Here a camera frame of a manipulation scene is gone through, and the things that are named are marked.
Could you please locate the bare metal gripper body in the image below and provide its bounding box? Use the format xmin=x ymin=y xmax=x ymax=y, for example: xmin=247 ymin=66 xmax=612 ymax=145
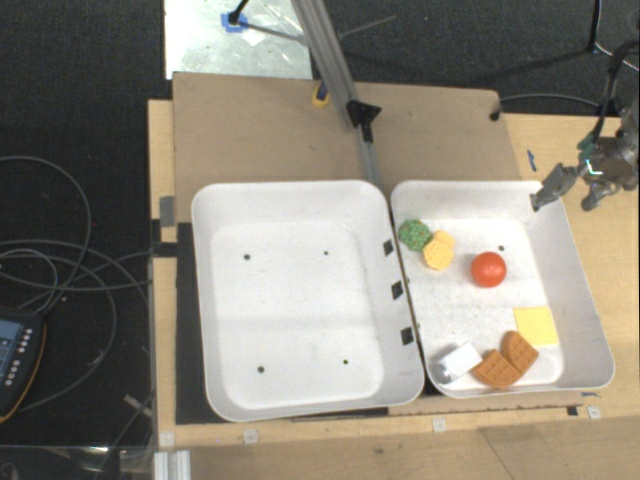
xmin=574 ymin=136 xmax=640 ymax=193

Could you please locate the red tomato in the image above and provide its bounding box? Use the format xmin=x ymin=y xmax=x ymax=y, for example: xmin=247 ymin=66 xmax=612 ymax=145
xmin=470 ymin=250 xmax=508 ymax=289

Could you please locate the yellow cheese slice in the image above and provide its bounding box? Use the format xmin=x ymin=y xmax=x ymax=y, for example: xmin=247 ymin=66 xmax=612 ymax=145
xmin=512 ymin=306 xmax=560 ymax=348

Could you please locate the green broccoli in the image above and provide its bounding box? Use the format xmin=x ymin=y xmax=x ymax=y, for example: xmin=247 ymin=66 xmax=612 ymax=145
xmin=397 ymin=218 xmax=433 ymax=254

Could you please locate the white plastic tray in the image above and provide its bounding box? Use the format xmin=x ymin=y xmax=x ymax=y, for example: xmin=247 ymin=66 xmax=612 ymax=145
xmin=190 ymin=179 xmax=427 ymax=424
xmin=389 ymin=178 xmax=616 ymax=400

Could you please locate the brown waffle piece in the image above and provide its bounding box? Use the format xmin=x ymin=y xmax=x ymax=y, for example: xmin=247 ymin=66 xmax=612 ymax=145
xmin=500 ymin=330 xmax=540 ymax=376
xmin=470 ymin=348 xmax=522 ymax=390

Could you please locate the white bottle with silver cap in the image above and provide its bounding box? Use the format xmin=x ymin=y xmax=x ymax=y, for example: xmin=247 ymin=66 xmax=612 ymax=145
xmin=433 ymin=342 xmax=484 ymax=385

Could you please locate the brown cardboard board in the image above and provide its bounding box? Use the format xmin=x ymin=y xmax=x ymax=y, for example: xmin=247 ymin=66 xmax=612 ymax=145
xmin=171 ymin=71 xmax=584 ymax=418

